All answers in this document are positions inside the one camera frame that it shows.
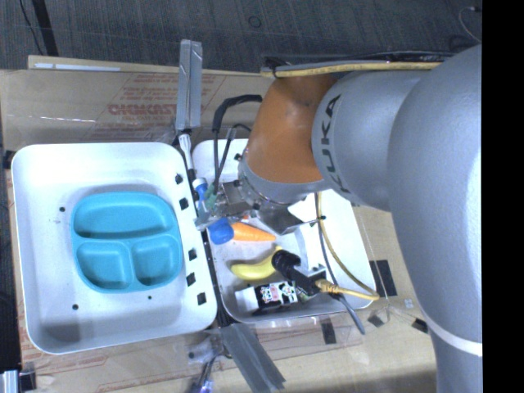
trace blue object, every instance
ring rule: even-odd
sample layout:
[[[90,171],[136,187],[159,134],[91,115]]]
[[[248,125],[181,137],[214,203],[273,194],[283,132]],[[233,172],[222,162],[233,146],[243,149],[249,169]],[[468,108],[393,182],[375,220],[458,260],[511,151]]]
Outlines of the blue object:
[[[86,196],[70,225],[80,277],[103,292],[163,286],[182,269],[182,241],[171,206],[147,192]]]
[[[201,183],[200,185],[195,187],[195,191],[198,192],[198,195],[200,197],[200,203],[204,202],[204,200],[206,199],[207,188],[207,183]],[[207,229],[210,232],[211,241],[215,245],[221,245],[225,242],[229,242],[235,235],[233,227],[231,227],[228,219],[226,219],[225,217],[212,223]]]
[[[229,242],[235,235],[233,227],[231,227],[231,224],[229,224],[228,219],[225,217],[212,223],[208,227],[208,230],[210,231],[211,241],[215,245],[221,245],[225,242]]]

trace white sink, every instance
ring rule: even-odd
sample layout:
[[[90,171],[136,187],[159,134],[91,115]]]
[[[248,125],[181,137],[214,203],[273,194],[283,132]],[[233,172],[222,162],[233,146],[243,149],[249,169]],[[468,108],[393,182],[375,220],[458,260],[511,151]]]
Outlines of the white sink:
[[[90,350],[198,332],[213,322],[217,305],[206,253],[183,158],[174,148],[160,142],[28,146],[16,153],[12,178],[27,330],[39,349]],[[93,289],[75,263],[71,213],[87,196],[128,191],[157,195],[173,208],[182,270],[151,288]]]
[[[218,149],[222,153],[226,141],[219,140]],[[231,143],[222,179],[230,182],[237,178],[238,161],[235,160],[237,153],[242,153],[246,147],[246,139],[235,139]],[[213,142],[211,140],[201,142],[196,145],[192,153],[196,174],[199,178],[205,178],[207,182],[212,182],[215,176],[215,166],[213,162]],[[325,227],[330,235],[331,243],[343,264],[350,266],[351,272],[368,287],[376,289],[373,272],[369,265],[368,256],[364,247],[364,241],[360,235],[351,203],[342,198],[332,189],[324,191],[322,195],[323,215],[327,216]],[[289,211],[304,222],[316,218],[314,204],[314,194],[309,194],[303,201],[297,202],[289,207]],[[264,228],[258,219],[251,219],[251,224],[256,227]],[[230,270],[231,263],[238,261],[256,262],[274,251],[275,245],[293,252],[298,255],[306,267],[314,267],[317,264],[326,266],[323,258],[322,248],[318,239],[317,226],[311,227],[308,224],[300,226],[295,232],[277,236],[275,242],[238,242],[229,241],[222,245],[210,243],[211,253],[215,263],[215,271],[219,294],[224,303],[226,311],[237,321],[243,323],[258,323],[265,320],[278,320],[280,318],[299,318],[312,317],[321,314],[346,312],[344,305],[333,300],[327,294],[320,294],[315,298],[305,302],[288,306],[285,311],[281,309],[277,314],[253,314],[245,311],[237,303],[235,291],[247,287],[247,282],[242,281]],[[357,282],[351,279],[339,266],[335,260],[330,262],[332,271],[340,283],[341,287],[349,288],[354,291],[362,291]],[[275,273],[267,282],[281,281],[282,275]],[[363,309],[371,304],[370,300],[346,295],[347,301],[354,309]]]

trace gray carpet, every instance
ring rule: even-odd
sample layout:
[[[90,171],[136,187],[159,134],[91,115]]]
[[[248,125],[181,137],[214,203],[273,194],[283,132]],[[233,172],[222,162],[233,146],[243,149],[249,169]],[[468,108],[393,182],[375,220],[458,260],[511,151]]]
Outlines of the gray carpet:
[[[30,0],[0,0],[0,69],[45,52]],[[200,41],[204,67],[258,71],[373,52],[459,52],[482,36],[482,0],[45,0],[60,56],[177,66],[178,43]],[[19,359],[4,182],[0,251],[0,372]]]

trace yellow banana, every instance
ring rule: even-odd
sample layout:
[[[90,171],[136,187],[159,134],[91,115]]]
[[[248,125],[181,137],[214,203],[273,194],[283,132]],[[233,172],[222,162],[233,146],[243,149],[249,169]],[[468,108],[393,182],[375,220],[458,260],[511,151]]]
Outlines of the yellow banana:
[[[271,259],[274,254],[282,248],[278,247],[271,255],[264,258],[257,264],[235,264],[231,266],[231,272],[237,277],[245,281],[257,281],[271,276],[275,272],[275,268],[271,264]]]

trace toy carrot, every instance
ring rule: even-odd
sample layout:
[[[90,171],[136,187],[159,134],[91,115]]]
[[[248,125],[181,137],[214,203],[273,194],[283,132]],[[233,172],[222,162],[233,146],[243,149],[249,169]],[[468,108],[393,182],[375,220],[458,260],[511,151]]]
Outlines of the toy carrot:
[[[233,223],[234,236],[233,240],[244,242],[272,242],[277,237],[271,233],[265,232],[257,227],[250,226],[244,223]]]

